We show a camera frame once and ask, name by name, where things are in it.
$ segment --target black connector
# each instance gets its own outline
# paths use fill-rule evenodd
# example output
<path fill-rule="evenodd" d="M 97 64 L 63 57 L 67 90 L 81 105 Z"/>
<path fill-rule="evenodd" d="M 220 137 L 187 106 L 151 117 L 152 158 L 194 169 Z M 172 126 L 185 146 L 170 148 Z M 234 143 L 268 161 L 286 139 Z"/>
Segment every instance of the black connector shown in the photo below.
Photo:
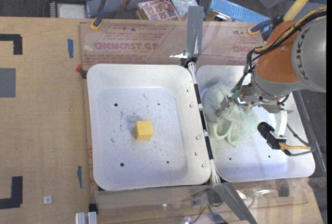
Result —
<path fill-rule="evenodd" d="M 279 138 L 274 133 L 274 128 L 266 122 L 261 122 L 257 126 L 258 132 L 264 137 L 272 149 L 280 149 L 279 143 L 285 143 L 285 138 Z"/>

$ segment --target black corner marker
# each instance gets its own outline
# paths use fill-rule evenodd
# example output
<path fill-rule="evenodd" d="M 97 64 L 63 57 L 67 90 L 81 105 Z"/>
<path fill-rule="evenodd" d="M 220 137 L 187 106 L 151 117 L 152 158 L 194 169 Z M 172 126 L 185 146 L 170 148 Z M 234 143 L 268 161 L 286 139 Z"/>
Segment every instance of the black corner marker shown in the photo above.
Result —
<path fill-rule="evenodd" d="M 13 54 L 22 55 L 22 37 L 20 34 L 0 34 L 0 41 L 12 41 L 13 42 Z"/>
<path fill-rule="evenodd" d="M 0 209 L 20 207 L 23 203 L 23 177 L 11 178 L 10 198 L 0 199 Z"/>

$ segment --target yellow block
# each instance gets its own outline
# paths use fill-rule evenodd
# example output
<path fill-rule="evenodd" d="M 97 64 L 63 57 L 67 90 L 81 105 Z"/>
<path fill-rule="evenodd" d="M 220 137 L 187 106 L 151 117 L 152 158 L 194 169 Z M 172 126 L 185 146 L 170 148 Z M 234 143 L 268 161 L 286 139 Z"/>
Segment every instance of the yellow block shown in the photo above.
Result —
<path fill-rule="evenodd" d="M 135 125 L 136 140 L 148 140 L 154 134 L 152 121 L 137 121 Z"/>

